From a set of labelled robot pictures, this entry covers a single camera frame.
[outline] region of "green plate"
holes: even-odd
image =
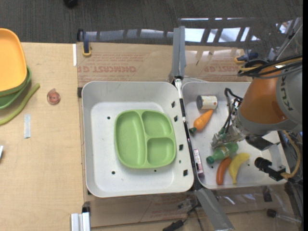
[[[166,166],[176,155],[173,126],[159,111],[124,111],[115,120],[115,148],[119,160],[127,167]]]
[[[13,101],[25,90],[26,86],[29,84],[31,80],[31,76],[32,76],[31,70],[27,66],[26,84],[17,92],[0,97],[0,110],[10,106],[13,103]]]

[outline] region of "black caster wheel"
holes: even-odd
[[[77,5],[78,0],[63,0],[65,5],[69,8],[73,8]]]

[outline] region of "green bottle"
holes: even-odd
[[[216,148],[213,155],[208,156],[206,158],[206,161],[208,164],[212,164],[216,160],[222,160],[228,157],[230,154],[236,152],[238,148],[239,148],[239,145],[233,142],[229,142],[224,145],[221,145],[220,147]]]

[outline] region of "yellow plate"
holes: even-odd
[[[27,66],[19,38],[0,28],[0,96],[19,91],[26,83]]]

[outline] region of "orange carrot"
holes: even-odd
[[[209,109],[201,116],[199,116],[197,119],[195,119],[195,121],[193,122],[193,128],[189,129],[189,132],[193,135],[196,132],[196,130],[197,131],[202,130],[208,123],[212,114],[213,114],[213,109]]]
[[[216,184],[217,185],[222,185],[223,184],[223,180],[225,177],[225,172],[228,168],[228,166],[231,163],[231,158],[226,157],[225,159],[223,159],[218,168],[217,168],[217,172],[216,172]]]

